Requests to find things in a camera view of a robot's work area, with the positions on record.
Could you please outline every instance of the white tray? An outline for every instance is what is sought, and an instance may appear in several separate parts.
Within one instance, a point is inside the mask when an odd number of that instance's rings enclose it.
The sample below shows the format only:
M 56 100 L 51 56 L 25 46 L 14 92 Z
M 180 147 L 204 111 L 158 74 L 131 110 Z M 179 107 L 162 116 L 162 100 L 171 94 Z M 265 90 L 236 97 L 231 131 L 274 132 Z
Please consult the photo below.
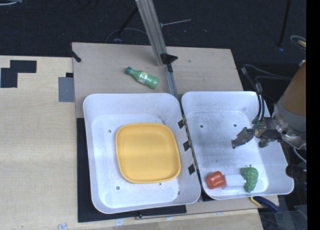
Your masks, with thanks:
M 83 103 L 86 127 L 91 198 L 102 213 L 118 213 L 138 209 L 189 204 L 197 201 L 201 186 L 186 127 L 178 100 L 167 93 L 92 94 Z M 169 127 L 177 141 L 181 171 L 177 178 L 162 183 L 134 184 L 120 173 L 115 136 L 117 130 L 130 123 L 153 122 Z
M 258 112 L 255 92 L 188 92 L 182 96 L 186 118 L 203 190 L 213 199 L 230 199 L 271 194 L 288 194 L 294 181 L 286 175 L 287 161 L 281 145 L 274 141 L 259 148 L 259 140 L 232 148 L 231 140 L 244 128 L 252 128 L 251 121 Z M 266 117 L 270 116 L 265 105 Z M 223 175 L 240 173 L 240 168 L 255 167 L 259 172 L 255 189 L 248 193 L 243 186 L 233 189 L 209 189 L 206 177 L 221 171 Z

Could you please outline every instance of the table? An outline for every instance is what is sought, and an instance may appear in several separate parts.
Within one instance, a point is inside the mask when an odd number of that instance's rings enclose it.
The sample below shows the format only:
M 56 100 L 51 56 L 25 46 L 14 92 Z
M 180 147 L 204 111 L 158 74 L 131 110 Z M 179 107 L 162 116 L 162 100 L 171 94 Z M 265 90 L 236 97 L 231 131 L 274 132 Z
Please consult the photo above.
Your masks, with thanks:
M 150 92 L 134 79 L 123 86 L 111 80 L 131 77 L 119 77 L 127 66 L 154 76 L 160 69 L 150 46 L 73 43 L 72 48 L 81 65 L 74 58 L 0 56 L 0 68 L 10 68 L 11 61 L 36 61 L 36 73 L 19 72 L 16 88 L 0 88 L 0 229 L 57 229 L 64 223 L 68 229 L 263 229 L 256 205 L 246 198 L 200 199 L 186 206 L 186 214 L 123 218 L 123 226 L 115 219 L 79 223 L 76 118 L 82 115 L 82 99 L 98 91 Z M 242 90 L 230 50 L 167 50 L 179 58 L 172 64 L 179 96 L 191 90 Z M 95 63 L 101 60 L 103 67 Z M 74 74 L 75 102 L 59 101 L 59 78 L 66 73 Z M 90 89 L 97 81 L 99 88 Z M 155 92 L 165 89 L 160 82 Z M 276 195 L 268 199 L 279 202 Z

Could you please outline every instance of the yellow plate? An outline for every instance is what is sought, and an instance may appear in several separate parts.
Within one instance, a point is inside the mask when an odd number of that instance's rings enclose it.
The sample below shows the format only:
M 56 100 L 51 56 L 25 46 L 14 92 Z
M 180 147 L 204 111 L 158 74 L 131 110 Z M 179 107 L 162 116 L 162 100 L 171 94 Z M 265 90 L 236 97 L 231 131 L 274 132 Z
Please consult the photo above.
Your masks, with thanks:
M 159 123 L 127 124 L 115 135 L 122 176 L 131 183 L 156 183 L 177 177 L 181 161 L 175 135 Z

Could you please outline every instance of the green vegetable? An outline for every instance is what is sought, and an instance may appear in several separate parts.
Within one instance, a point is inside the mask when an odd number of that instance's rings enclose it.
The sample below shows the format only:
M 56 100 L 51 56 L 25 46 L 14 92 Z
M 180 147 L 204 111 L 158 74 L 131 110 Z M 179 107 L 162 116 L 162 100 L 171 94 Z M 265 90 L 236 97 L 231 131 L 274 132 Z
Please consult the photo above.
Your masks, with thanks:
M 241 168 L 241 175 L 246 179 L 244 189 L 247 192 L 252 192 L 256 187 L 259 173 L 256 168 L 250 167 Z

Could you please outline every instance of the red toy tomato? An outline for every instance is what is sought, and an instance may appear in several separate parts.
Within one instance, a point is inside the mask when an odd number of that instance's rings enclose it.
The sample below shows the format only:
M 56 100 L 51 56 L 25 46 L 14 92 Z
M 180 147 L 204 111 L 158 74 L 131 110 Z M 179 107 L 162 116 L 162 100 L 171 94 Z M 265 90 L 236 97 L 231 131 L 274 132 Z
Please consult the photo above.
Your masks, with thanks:
M 226 184 L 225 177 L 222 175 L 220 171 L 216 171 L 209 175 L 206 179 L 205 182 L 208 186 L 209 189 L 214 189 L 220 186 L 223 186 Z

